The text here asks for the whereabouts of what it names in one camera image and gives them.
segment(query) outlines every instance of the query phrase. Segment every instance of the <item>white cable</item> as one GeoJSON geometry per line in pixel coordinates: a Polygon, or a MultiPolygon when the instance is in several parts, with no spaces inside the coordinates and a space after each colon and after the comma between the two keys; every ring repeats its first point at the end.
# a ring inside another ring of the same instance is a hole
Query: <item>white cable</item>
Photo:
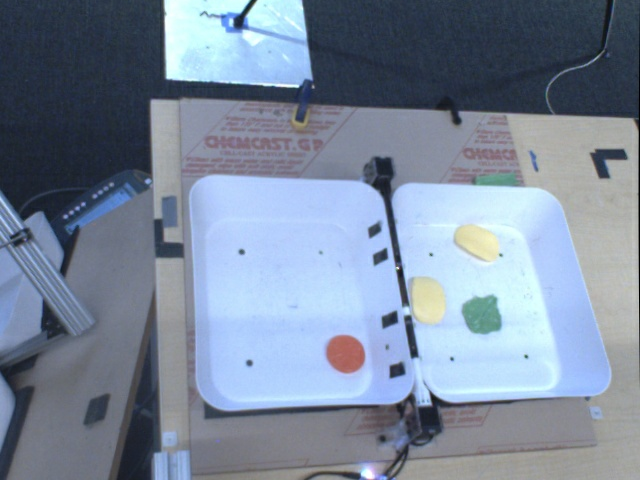
{"type": "Polygon", "coordinates": [[[594,62],[598,61],[600,58],[602,58],[604,56],[604,54],[607,53],[607,50],[602,50],[600,53],[598,53],[598,55],[596,55],[593,59],[591,59],[589,62],[586,62],[584,64],[580,64],[579,66],[573,66],[571,68],[567,68],[563,71],[560,71],[560,73],[558,73],[556,76],[554,76],[549,83],[547,84],[547,88],[544,91],[544,99],[547,102],[547,108],[549,109],[549,112],[551,112],[552,114],[555,115],[555,112],[553,110],[553,107],[551,107],[551,102],[549,101],[549,89],[551,89],[551,85],[558,79],[560,78],[562,75],[566,75],[567,73],[570,73],[571,71],[576,71],[578,69],[583,69],[586,67],[591,66],[591,64],[593,64],[594,62]]]}

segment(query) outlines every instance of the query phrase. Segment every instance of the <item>red circle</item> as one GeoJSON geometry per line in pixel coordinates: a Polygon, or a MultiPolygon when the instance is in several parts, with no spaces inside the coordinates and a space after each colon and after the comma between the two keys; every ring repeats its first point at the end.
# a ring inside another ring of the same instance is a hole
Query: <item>red circle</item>
{"type": "Polygon", "coordinates": [[[331,366],[342,373],[357,372],[364,364],[364,347],[353,336],[334,336],[327,345],[327,359],[331,366]]]}

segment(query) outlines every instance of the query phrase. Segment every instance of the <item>vertical black post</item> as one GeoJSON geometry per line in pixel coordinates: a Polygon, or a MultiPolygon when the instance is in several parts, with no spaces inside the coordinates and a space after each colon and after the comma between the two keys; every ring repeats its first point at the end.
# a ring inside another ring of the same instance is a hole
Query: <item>vertical black post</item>
{"type": "Polygon", "coordinates": [[[600,51],[605,51],[609,47],[609,32],[611,30],[611,19],[613,18],[613,7],[615,0],[607,0],[607,10],[604,16],[604,27],[602,29],[602,41],[600,43],[600,51]]]}
{"type": "Polygon", "coordinates": [[[238,14],[235,18],[233,18],[234,28],[242,28],[242,25],[244,25],[244,19],[247,17],[247,14],[249,14],[249,11],[257,1],[258,0],[249,0],[249,3],[242,10],[242,12],[238,14]]]}

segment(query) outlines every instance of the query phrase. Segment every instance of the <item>black fabric backdrop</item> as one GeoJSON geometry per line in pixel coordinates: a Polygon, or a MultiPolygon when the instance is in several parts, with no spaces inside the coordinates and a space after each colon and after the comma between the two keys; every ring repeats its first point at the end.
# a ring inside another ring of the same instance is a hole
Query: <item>black fabric backdrop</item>
{"type": "MultiPolygon", "coordinates": [[[[599,50],[606,0],[303,0],[314,101],[547,113],[545,86],[599,50]]],[[[611,58],[561,78],[558,113],[638,116],[640,0],[617,0],[611,58]]],[[[0,190],[150,169],[149,101],[289,101],[294,90],[167,81],[163,0],[0,0],[0,190]]],[[[52,218],[75,195],[50,197],[52,218]]]]}

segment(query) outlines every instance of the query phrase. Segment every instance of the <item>electronic device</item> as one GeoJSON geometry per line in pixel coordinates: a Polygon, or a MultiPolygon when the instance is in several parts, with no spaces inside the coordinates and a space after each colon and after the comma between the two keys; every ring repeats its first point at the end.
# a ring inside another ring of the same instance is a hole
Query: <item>electronic device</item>
{"type": "Polygon", "coordinates": [[[151,177],[138,170],[120,172],[98,183],[67,205],[52,221],[54,233],[64,245],[76,228],[133,199],[152,184],[151,177]]]}

